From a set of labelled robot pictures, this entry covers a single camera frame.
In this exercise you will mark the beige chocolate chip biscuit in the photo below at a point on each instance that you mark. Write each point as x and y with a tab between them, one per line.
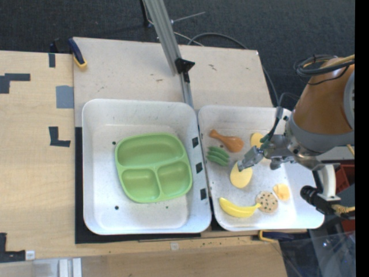
268	202

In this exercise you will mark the yellow round chip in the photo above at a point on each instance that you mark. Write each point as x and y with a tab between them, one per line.
240	179

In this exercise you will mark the brown chicken drumstick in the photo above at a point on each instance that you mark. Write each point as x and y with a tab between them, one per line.
230	143

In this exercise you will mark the pale wood board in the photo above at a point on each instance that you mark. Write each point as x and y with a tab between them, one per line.
129	68

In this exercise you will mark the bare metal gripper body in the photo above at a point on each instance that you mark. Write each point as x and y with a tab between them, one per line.
281	149

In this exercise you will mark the yellow banana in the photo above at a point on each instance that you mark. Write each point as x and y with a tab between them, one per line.
235	210

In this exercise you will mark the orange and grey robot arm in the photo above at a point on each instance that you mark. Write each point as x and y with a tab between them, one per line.
323	108

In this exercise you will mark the green pea pods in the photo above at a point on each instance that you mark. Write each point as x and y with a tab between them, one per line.
217	156

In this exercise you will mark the small yellow chip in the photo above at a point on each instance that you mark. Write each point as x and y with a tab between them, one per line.
255	139

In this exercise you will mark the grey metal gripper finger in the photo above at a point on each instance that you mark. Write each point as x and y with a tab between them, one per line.
276	164
250	158

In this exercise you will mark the white plastic tray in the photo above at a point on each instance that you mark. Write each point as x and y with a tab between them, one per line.
230	117
144	114

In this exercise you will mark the green divided plate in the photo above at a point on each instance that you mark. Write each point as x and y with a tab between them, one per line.
150	166

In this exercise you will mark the orange yellow wavy chip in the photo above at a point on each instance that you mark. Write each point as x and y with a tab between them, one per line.
282	191

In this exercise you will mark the black cylinder on white bracket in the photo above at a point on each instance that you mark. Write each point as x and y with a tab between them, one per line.
320	198

